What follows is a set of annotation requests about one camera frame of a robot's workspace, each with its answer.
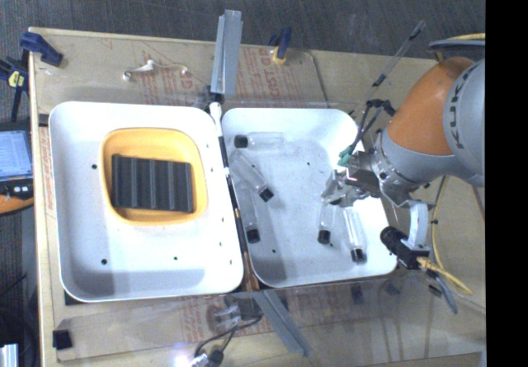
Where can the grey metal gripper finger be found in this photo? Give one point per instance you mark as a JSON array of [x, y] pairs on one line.
[[332, 188], [350, 197]]

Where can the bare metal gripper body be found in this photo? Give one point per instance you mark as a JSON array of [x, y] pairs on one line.
[[363, 175]]

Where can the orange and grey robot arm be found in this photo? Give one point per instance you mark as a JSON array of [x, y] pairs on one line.
[[425, 109]]

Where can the clear plastic bottle black cap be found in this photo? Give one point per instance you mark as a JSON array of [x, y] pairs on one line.
[[260, 140], [355, 233], [326, 223], [251, 175], [251, 217]]

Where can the white plastic tray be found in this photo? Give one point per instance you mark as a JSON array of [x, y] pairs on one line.
[[297, 192], [136, 258]]

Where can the thin black and white rod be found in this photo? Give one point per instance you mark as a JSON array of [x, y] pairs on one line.
[[224, 159]]

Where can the black ribbed block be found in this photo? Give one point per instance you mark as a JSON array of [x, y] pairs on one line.
[[152, 184]]

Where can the orange square bowl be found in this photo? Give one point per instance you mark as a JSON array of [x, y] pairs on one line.
[[152, 140]]

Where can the white plastic piece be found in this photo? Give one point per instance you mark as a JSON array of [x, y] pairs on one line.
[[146, 67]]

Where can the brown cardboard board red print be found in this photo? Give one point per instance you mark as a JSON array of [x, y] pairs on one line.
[[103, 64]]

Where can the black cylinder on white bracket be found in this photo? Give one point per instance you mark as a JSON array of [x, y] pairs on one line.
[[402, 247]]

